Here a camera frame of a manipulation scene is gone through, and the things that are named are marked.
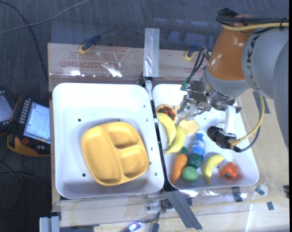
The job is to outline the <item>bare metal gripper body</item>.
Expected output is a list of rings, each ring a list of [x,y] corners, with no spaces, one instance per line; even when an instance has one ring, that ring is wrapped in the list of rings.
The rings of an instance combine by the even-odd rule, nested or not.
[[[241,106],[236,105],[236,98],[215,91],[206,81],[193,81],[184,97],[185,111],[189,113],[209,112],[211,109],[225,111],[229,107],[238,113]]]

